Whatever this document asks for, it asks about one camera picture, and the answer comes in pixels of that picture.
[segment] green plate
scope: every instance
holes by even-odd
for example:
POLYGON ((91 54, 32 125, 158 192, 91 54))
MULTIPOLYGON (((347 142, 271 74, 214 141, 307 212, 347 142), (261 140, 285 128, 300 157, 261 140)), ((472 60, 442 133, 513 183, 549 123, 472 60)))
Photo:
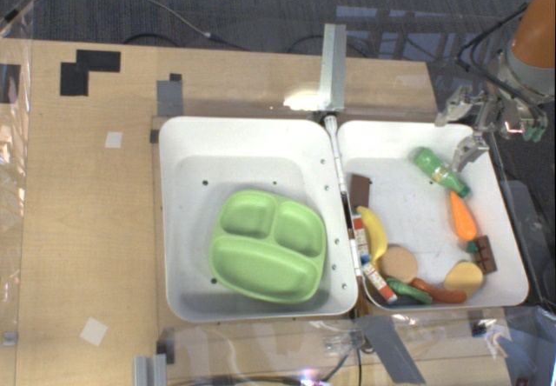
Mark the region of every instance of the green plate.
POLYGON ((210 243, 219 283, 271 303, 302 303, 316 292, 326 229, 307 205, 266 191, 242 190, 223 204, 210 243))

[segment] toy bottle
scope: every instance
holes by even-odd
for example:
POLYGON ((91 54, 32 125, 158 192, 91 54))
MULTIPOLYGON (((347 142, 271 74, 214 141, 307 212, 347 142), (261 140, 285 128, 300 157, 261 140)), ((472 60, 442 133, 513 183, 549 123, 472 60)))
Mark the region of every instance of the toy bottle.
POLYGON ((465 197, 471 191, 429 148, 420 149, 414 162, 432 180, 455 191, 459 197, 465 197))

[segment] wooden table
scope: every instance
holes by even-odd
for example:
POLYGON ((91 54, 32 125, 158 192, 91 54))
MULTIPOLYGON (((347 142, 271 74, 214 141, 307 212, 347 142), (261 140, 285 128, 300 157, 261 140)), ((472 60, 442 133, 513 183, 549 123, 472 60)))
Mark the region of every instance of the wooden table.
MULTIPOLYGON (((319 57, 34 42, 18 386, 129 385, 134 356, 156 350, 162 331, 157 304, 165 303, 156 282, 149 142, 156 82, 169 80, 170 73, 182 75, 188 115, 284 116, 284 95, 317 82, 320 66, 319 57), (89 96, 60 96, 60 63, 74 63, 77 49, 121 51, 121 70, 91 72, 89 96), (122 133, 120 148, 105 147, 109 132, 122 133), (80 337, 91 317, 107 326, 98 345, 80 337)), ((349 58, 346 104, 352 114, 385 120, 430 122, 437 111, 424 63, 349 58)), ((471 339, 465 314, 456 322, 448 331, 455 332, 453 339, 440 338, 437 345, 431 343, 433 330, 424 340, 406 335, 429 384, 448 384, 457 372, 474 384, 506 384, 504 363, 471 339), (456 341, 468 343, 468 349, 447 355, 456 341)), ((191 355, 181 367, 169 366, 173 378, 193 364, 209 374, 235 368, 272 372, 300 359, 326 371, 336 362, 321 349, 305 350, 309 343, 322 346, 322 333, 310 322, 182 323, 177 335, 190 344, 182 353, 191 355), (269 347, 277 358, 264 356, 269 347)), ((390 384, 376 356, 363 362, 365 378, 390 384)), ((356 384, 353 364, 347 363, 334 384, 356 384)))

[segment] white square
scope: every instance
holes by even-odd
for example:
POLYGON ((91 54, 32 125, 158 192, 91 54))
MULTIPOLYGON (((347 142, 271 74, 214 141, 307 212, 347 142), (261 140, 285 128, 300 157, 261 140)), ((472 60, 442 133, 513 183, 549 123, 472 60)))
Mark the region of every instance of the white square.
POLYGON ((106 136, 105 148, 121 148, 122 147, 122 132, 109 132, 106 136))
POLYGON ((95 346, 100 346, 104 335, 106 334, 106 330, 108 330, 108 326, 102 324, 100 321, 97 321, 95 318, 90 317, 87 324, 85 324, 80 337, 86 342, 95 344, 95 346))

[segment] yellow banana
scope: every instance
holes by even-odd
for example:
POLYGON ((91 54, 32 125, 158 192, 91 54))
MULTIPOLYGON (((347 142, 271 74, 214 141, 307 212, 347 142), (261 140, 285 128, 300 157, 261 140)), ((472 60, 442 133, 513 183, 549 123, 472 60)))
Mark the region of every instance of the yellow banana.
POLYGON ((386 232, 384 227, 382 227, 381 220, 373 213, 372 210, 367 207, 357 207, 356 211, 361 215, 361 220, 363 221, 363 226, 367 231, 370 241, 371 241, 371 264, 376 265, 376 261, 384 255, 388 247, 388 240, 386 238, 386 232))

